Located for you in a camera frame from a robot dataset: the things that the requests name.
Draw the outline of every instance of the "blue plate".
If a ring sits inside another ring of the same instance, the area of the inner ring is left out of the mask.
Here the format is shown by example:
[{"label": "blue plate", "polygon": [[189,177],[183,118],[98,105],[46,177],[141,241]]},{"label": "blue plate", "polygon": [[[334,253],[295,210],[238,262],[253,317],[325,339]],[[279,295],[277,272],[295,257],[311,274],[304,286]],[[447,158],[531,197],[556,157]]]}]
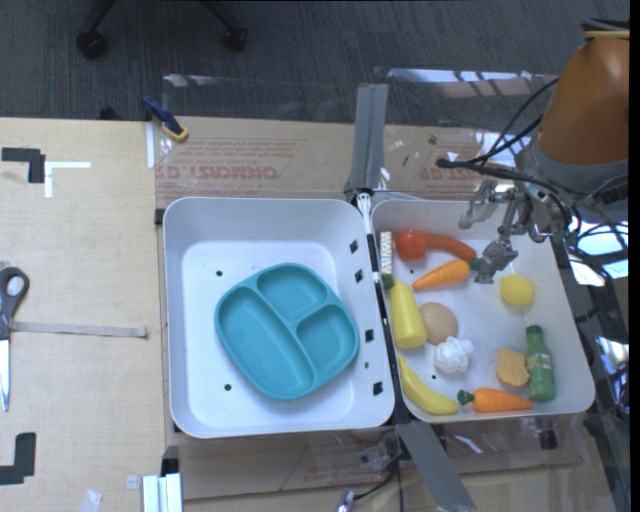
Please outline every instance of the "blue plate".
[{"label": "blue plate", "polygon": [[276,400],[305,396],[358,353],[358,329],[310,268],[283,263],[235,285],[216,306],[215,327],[253,385]]}]

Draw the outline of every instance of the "white plastic tub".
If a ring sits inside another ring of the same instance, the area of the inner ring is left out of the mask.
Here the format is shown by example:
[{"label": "white plastic tub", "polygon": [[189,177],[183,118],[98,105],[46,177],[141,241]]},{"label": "white plastic tub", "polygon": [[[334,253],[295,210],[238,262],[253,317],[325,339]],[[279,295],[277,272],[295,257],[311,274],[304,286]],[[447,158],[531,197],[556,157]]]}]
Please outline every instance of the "white plastic tub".
[{"label": "white plastic tub", "polygon": [[[171,414],[186,434],[223,438],[361,429],[394,407],[362,216],[328,199],[184,198],[164,221]],[[270,399],[244,377],[214,327],[218,300],[281,263],[315,271],[359,327],[353,362],[311,394]]]},{"label": "white plastic tub", "polygon": [[[372,211],[373,229],[391,231],[395,238],[407,229],[440,233],[458,238],[482,254],[487,244],[497,238],[496,227],[503,209],[489,220],[476,223],[468,230],[458,228],[460,215],[468,209],[467,202],[443,202],[392,199],[379,203]],[[459,323],[459,339],[474,345],[470,367],[464,374],[445,374],[433,363],[435,346],[429,343],[412,350],[398,350],[421,379],[434,390],[453,399],[460,389],[473,392],[479,387],[500,388],[526,396],[523,388],[509,388],[500,383],[495,366],[498,351],[511,348],[524,352],[525,329],[538,324],[551,352],[556,387],[555,399],[539,402],[531,410],[505,413],[478,413],[471,404],[456,414],[438,416],[420,409],[406,400],[411,412],[431,423],[476,421],[494,418],[572,414],[585,411],[593,402],[595,388],[582,344],[567,301],[551,242],[536,244],[528,236],[513,236],[513,248],[518,257],[502,272],[496,273],[493,284],[477,284],[470,277],[453,286],[415,291],[418,306],[425,302],[440,302],[448,306]],[[443,251],[429,252],[423,260],[407,263],[397,254],[393,257],[394,277],[411,284],[428,270],[453,258]],[[505,274],[522,274],[534,285],[532,305],[513,307],[504,303],[499,294],[499,279]]]}]

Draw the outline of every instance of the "wooden table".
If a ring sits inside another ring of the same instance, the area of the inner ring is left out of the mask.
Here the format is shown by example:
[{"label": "wooden table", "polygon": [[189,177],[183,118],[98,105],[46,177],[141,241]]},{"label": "wooden table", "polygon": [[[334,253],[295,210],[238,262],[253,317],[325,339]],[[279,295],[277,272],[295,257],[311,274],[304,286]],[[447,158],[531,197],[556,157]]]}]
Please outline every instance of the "wooden table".
[{"label": "wooden table", "polygon": [[[100,511],[137,511],[128,478],[158,474],[165,450],[163,320],[155,176],[147,165],[146,123],[11,119],[0,146],[37,148],[56,170],[54,193],[27,182],[27,164],[0,162],[0,261],[31,288],[15,319],[146,326],[141,338],[12,332],[11,406],[0,413],[0,466],[13,463],[16,435],[37,435],[35,474],[0,486],[0,510],[78,510],[85,493]],[[478,510],[613,511],[592,438],[577,439],[575,464],[464,475]],[[403,473],[404,510],[435,510],[414,470]],[[217,498],[188,511],[333,510],[340,489]],[[390,483],[358,511],[398,510]]]}]

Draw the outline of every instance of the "banana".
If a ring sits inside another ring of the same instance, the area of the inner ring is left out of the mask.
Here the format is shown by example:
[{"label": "banana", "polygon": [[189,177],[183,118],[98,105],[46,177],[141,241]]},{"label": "banana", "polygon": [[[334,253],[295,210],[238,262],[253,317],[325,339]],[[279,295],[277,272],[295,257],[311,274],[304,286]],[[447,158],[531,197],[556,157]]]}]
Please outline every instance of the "banana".
[{"label": "banana", "polygon": [[398,355],[398,367],[400,368],[402,391],[418,407],[431,414],[453,414],[458,410],[460,407],[458,402],[436,393],[422,382],[416,372],[407,365],[402,355]]}]

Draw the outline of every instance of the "red tomato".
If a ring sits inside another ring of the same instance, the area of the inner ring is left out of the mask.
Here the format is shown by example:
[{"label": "red tomato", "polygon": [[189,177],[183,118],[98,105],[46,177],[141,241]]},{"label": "red tomato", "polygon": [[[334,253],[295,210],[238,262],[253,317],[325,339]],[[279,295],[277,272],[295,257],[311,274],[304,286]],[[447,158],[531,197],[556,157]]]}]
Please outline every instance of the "red tomato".
[{"label": "red tomato", "polygon": [[409,229],[396,237],[396,250],[402,259],[417,260],[424,258],[429,245],[429,237],[423,231]]}]

